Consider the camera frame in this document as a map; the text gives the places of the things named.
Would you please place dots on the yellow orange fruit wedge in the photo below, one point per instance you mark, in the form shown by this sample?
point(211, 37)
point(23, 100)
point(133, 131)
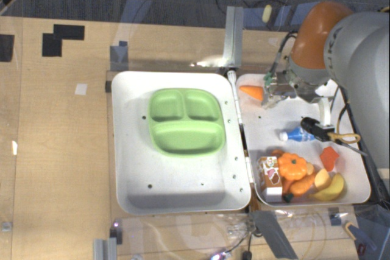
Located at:
point(321, 179)

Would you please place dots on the yellow banana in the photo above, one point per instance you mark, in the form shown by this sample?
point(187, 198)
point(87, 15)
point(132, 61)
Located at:
point(333, 190)

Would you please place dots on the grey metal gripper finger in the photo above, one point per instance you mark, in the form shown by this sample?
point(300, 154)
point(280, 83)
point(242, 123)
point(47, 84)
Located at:
point(265, 98)
point(273, 103)

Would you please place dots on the orange toy carrot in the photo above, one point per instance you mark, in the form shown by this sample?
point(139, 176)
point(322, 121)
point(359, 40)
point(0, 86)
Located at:
point(253, 92)

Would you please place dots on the blue bottle with white cap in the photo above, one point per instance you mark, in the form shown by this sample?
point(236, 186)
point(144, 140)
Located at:
point(298, 134)

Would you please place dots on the red orange toy pepper piece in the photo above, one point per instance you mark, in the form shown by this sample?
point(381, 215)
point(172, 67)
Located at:
point(329, 158)

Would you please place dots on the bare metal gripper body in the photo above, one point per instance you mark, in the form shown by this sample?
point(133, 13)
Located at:
point(283, 88)

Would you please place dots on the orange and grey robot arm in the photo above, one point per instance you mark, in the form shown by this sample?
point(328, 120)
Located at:
point(350, 48)

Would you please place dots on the small brown and white carton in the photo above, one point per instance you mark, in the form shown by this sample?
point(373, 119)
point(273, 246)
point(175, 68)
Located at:
point(269, 176)

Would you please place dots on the white plastic tray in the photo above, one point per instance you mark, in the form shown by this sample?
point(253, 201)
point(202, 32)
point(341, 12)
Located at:
point(170, 179)
point(274, 118)

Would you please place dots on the thin black and white rod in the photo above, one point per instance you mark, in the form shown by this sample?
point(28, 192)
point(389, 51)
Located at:
point(238, 112)

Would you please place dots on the green divided plate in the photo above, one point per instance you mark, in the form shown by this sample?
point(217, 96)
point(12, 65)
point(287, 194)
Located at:
point(186, 134)

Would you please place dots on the orange carrot with green top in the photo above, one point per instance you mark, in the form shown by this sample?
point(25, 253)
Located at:
point(301, 186)

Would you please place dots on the pale yellow oval object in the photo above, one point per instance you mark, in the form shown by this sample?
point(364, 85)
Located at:
point(267, 13)

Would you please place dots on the orange toy pumpkin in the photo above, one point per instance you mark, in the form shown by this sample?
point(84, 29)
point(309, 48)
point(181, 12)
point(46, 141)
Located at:
point(292, 167)

